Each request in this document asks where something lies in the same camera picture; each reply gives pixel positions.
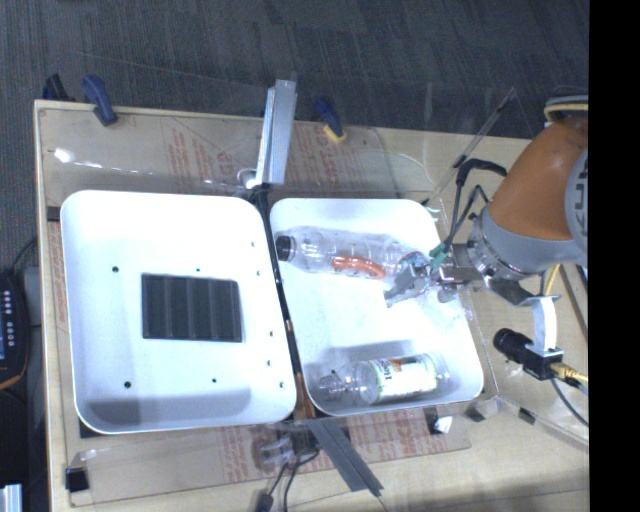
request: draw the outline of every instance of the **blue clamp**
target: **blue clamp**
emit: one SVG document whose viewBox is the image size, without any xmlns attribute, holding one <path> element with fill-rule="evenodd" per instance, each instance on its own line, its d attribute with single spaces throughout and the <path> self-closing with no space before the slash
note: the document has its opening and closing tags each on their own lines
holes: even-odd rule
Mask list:
<svg viewBox="0 0 640 512">
<path fill-rule="evenodd" d="M 42 98 L 45 100 L 57 100 L 57 101 L 75 101 L 71 96 L 67 94 L 67 91 L 62 85 L 62 80 L 58 73 L 54 73 L 47 78 L 44 89 L 42 91 Z"/>
<path fill-rule="evenodd" d="M 118 116 L 111 108 L 111 101 L 107 88 L 98 75 L 88 74 L 82 79 L 82 90 L 91 103 L 96 104 L 93 112 L 104 126 L 109 126 L 118 120 Z"/>
<path fill-rule="evenodd" d="M 346 138 L 347 134 L 342 129 L 340 118 L 329 103 L 321 99 L 317 99 L 313 104 L 313 108 L 315 108 L 316 112 L 320 114 L 323 121 L 327 123 L 325 126 L 325 133 L 334 142 L 340 142 Z"/>
</svg>

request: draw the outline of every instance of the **water bottle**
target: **water bottle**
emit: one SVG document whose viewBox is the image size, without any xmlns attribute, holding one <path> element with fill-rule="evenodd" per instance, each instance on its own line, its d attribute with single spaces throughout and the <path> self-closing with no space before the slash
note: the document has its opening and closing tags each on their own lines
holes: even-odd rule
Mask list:
<svg viewBox="0 0 640 512">
<path fill-rule="evenodd" d="M 369 279 L 393 279 L 404 265 L 424 255 L 387 235 L 299 227 L 276 235 L 276 254 L 306 272 Z"/>
<path fill-rule="evenodd" d="M 450 375 L 436 352 L 357 361 L 320 379 L 325 403 L 345 407 L 395 402 L 442 391 Z"/>
</svg>

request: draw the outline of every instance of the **white tray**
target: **white tray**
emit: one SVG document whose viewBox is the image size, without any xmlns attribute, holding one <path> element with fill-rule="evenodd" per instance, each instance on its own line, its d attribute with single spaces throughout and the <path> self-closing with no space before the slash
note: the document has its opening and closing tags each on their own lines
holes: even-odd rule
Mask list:
<svg viewBox="0 0 640 512">
<path fill-rule="evenodd" d="M 282 312 L 262 218 L 250 203 L 82 191 L 64 202 L 61 224 L 75 403 L 89 427 L 173 430 L 291 413 Z M 236 281 L 241 342 L 143 339 L 143 273 Z"/>
<path fill-rule="evenodd" d="M 433 219 L 403 199 L 283 199 L 271 210 L 274 236 L 296 226 L 392 235 L 427 254 L 440 242 Z M 483 386 L 483 372 L 458 299 L 441 304 L 435 290 L 387 308 L 379 281 L 310 274 L 283 262 L 283 287 L 307 390 L 318 409 L 343 416 L 464 402 Z M 323 403 L 318 380 L 347 362 L 436 350 L 451 373 L 444 393 L 368 407 Z"/>
</svg>

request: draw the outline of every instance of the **gray carpet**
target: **gray carpet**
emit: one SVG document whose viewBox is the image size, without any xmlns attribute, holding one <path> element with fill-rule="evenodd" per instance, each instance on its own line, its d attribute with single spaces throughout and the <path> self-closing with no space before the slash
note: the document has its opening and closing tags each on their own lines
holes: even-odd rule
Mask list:
<svg viewBox="0 0 640 512">
<path fill-rule="evenodd" d="M 261 115 L 295 71 L 298 119 L 329 97 L 345 123 L 468 133 L 513 87 L 522 117 L 492 134 L 530 137 L 550 96 L 588 92 L 589 22 L 588 0 L 3 0 L 0 266 L 36 235 L 31 109 L 53 73 L 79 101 L 95 72 L 114 104 Z"/>
</svg>

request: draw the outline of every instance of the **black electronic device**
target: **black electronic device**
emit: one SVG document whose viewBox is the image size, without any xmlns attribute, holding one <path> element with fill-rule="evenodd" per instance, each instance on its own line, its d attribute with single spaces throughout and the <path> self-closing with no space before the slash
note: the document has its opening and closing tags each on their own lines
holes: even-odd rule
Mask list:
<svg viewBox="0 0 640 512">
<path fill-rule="evenodd" d="M 0 275 L 0 389 L 17 382 L 27 367 L 29 321 L 20 282 Z"/>
</svg>

